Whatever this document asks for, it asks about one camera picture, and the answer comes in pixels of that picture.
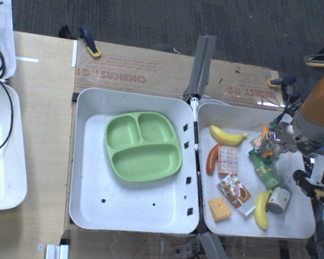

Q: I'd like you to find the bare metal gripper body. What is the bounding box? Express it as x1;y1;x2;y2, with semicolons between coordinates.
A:
270;119;302;157

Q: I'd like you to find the orange carrot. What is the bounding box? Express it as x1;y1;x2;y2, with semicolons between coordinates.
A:
258;124;278;158

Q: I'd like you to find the small orange patterned carton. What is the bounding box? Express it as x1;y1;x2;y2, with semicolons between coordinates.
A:
249;133;265;151

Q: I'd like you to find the green plastic bottle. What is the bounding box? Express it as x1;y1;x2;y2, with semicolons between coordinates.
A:
244;150;284;191

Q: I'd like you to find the orange patterned packet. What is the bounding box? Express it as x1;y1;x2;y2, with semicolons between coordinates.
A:
215;145;241;178

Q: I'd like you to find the yellow banana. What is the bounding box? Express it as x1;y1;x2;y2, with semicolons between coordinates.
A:
251;187;274;232
207;124;250;148

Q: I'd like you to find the orange sausage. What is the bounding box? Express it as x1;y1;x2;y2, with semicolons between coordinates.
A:
205;141;224;176

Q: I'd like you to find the white and brown printed carton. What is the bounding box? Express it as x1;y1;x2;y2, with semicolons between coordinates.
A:
213;171;261;218

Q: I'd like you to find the white can with orange dots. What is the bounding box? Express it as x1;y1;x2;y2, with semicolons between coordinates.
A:
265;185;293;217

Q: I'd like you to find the yellow cheese wedge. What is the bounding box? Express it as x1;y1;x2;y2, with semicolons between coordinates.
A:
205;195;234;225

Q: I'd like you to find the white plastic tray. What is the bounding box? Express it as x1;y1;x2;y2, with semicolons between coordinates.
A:
182;101;324;248
61;85;215;243

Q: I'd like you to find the green divided plate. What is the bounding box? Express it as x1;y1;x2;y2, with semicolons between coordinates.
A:
98;106;189;189

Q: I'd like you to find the brown cardboard board red print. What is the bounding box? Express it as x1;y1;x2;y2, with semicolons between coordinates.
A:
51;38;324;259

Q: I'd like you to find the black cylinder on white bracket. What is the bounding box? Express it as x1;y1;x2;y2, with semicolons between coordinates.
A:
290;152;324;200

